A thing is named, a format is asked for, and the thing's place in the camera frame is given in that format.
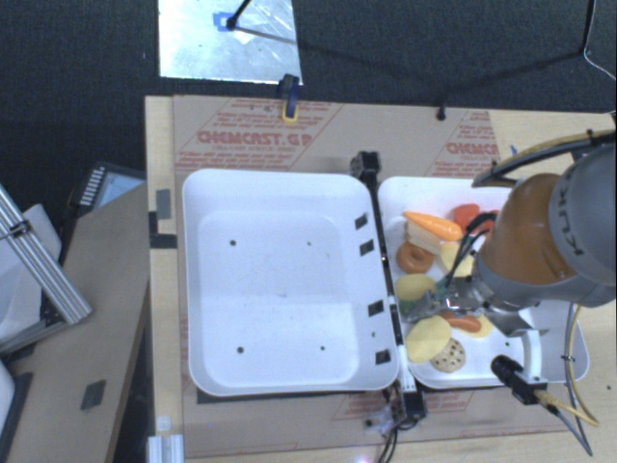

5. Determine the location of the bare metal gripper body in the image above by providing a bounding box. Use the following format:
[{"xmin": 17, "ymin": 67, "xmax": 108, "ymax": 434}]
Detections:
[{"xmin": 435, "ymin": 277, "xmax": 489, "ymax": 315}]

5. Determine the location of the yellow toy lemon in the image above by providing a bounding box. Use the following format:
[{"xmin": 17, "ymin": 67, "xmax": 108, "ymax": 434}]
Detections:
[{"xmin": 394, "ymin": 273, "xmax": 438, "ymax": 304}]

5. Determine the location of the yellow toy potato crisp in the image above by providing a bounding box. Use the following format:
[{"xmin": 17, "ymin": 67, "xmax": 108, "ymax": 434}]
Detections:
[{"xmin": 405, "ymin": 313, "xmax": 453, "ymax": 364}]

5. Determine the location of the orange red sausage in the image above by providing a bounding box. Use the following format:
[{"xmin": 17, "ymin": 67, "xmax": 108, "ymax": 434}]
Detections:
[{"xmin": 440, "ymin": 311, "xmax": 483, "ymax": 334}]

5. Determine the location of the yellow flat toy slice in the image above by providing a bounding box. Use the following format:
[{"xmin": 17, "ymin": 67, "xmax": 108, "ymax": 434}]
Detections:
[{"xmin": 461, "ymin": 313, "xmax": 495, "ymax": 340}]

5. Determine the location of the pale yellow toy wedge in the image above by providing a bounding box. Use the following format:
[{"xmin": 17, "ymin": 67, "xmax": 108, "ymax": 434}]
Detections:
[{"xmin": 438, "ymin": 240, "xmax": 476, "ymax": 280}]

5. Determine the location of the brown doughnut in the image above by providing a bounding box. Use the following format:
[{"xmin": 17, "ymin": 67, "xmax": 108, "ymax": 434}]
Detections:
[{"xmin": 395, "ymin": 240, "xmax": 437, "ymax": 276}]

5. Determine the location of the tan dotted biscuit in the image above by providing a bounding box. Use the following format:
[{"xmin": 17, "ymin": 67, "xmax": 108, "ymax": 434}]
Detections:
[{"xmin": 429, "ymin": 337, "xmax": 468, "ymax": 374}]

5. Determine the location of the pale layered cake slice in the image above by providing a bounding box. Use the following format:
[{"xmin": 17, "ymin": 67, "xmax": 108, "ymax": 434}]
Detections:
[{"xmin": 403, "ymin": 218, "xmax": 443, "ymax": 257}]

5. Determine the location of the thin black and white rod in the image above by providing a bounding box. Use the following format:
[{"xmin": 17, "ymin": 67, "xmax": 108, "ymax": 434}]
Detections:
[{"xmin": 364, "ymin": 171, "xmax": 414, "ymax": 395}]

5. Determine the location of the white plastic tray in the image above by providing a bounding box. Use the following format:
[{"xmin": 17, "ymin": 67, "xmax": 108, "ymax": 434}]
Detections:
[
  {"xmin": 377, "ymin": 176, "xmax": 591, "ymax": 391},
  {"xmin": 181, "ymin": 168, "xmax": 402, "ymax": 398}
]

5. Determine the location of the orange carrot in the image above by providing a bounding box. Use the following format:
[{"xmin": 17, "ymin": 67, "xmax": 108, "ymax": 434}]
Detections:
[{"xmin": 403, "ymin": 210, "xmax": 465, "ymax": 242}]

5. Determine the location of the red toy tomato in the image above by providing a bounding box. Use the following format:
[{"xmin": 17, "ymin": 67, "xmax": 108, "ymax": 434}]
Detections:
[{"xmin": 453, "ymin": 203, "xmax": 500, "ymax": 234}]

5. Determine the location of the brown cardboard board red print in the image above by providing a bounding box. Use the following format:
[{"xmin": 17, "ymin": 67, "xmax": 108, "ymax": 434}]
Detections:
[{"xmin": 172, "ymin": 95, "xmax": 617, "ymax": 453}]

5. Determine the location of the black cylinder on white bracket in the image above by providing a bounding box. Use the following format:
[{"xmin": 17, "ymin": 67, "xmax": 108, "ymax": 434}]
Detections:
[{"xmin": 490, "ymin": 328, "xmax": 550, "ymax": 407}]

